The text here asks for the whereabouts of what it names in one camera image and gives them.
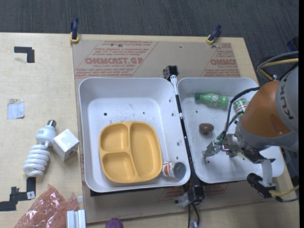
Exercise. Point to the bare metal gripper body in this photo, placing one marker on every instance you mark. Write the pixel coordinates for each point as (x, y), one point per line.
(232, 144)

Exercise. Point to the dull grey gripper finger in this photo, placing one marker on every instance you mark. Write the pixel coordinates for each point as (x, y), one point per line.
(215, 145)
(207, 153)

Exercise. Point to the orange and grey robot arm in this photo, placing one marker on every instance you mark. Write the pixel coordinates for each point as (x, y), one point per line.
(266, 113)

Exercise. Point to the white plastic tray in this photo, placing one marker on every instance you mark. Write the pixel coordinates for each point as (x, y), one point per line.
(133, 96)
(213, 170)

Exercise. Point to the brown doughnut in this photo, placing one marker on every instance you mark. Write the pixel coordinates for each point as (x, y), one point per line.
(206, 128)

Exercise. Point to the green and white can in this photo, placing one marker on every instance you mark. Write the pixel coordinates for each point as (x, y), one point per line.
(240, 105)

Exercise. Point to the red and white can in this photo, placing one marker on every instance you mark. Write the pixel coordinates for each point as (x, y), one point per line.
(171, 169)

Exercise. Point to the thin black and white rod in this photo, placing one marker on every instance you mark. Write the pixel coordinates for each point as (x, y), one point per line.
(182, 117)

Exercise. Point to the green plastic bottle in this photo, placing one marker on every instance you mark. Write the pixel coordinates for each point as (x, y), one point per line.
(211, 99)

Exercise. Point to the yellow divided plate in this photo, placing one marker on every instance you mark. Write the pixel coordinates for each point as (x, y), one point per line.
(133, 151)

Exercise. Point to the brown cardboard board red print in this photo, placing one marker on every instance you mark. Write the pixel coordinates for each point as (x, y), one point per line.
(152, 56)

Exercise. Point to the purple round object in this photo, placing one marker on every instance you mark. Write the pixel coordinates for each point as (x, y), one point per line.
(114, 223)

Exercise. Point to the white cube box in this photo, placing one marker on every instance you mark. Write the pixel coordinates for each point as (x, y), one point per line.
(65, 145)

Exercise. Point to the white spiral light bulb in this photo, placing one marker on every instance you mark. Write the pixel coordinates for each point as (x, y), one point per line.
(38, 153)

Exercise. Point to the pink bubble wrap bag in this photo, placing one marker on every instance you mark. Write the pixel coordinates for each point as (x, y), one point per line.
(45, 210)

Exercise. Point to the black cylinder on white bracket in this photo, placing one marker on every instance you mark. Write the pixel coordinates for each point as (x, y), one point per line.
(266, 172)

